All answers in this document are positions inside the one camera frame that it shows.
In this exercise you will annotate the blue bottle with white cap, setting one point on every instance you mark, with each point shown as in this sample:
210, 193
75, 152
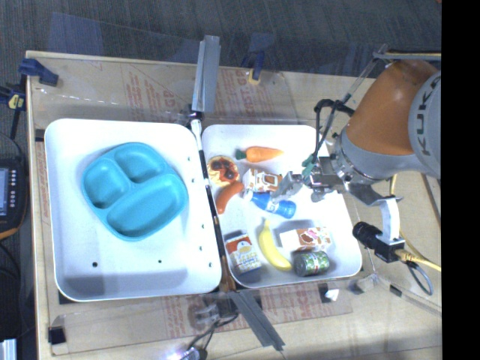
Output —
279, 206

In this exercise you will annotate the large white and orange carton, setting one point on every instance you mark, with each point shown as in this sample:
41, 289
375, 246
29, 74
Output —
305, 238

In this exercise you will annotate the white plastic tray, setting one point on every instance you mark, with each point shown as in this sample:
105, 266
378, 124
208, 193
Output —
123, 272
330, 216

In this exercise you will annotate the small white and orange carton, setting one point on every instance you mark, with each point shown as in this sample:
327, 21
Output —
262, 180

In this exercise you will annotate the round pizza with dark toppings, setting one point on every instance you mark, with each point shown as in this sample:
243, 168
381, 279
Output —
223, 169

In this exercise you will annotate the orange carrot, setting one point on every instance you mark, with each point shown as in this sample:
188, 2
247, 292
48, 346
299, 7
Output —
262, 153

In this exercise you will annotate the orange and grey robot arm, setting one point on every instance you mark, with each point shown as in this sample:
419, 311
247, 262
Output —
382, 114

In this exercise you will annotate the yellow banana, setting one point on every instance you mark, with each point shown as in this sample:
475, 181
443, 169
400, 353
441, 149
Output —
270, 251

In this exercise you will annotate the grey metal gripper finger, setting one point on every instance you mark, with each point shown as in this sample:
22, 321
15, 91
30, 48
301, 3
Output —
293, 177
285, 190

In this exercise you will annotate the blue divided plate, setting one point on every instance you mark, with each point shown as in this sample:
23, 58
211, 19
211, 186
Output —
142, 204

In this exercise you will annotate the brown cardboard board red print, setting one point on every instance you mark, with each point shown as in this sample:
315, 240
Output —
123, 84

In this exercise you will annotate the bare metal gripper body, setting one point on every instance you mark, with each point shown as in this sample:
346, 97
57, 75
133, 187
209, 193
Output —
330, 180

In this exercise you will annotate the orange-brown sausage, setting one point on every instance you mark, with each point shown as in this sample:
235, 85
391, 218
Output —
228, 195

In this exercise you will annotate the green can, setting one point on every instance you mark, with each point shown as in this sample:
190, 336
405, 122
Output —
311, 263

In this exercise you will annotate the black cylinder on white bracket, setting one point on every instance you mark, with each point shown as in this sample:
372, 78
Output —
378, 240

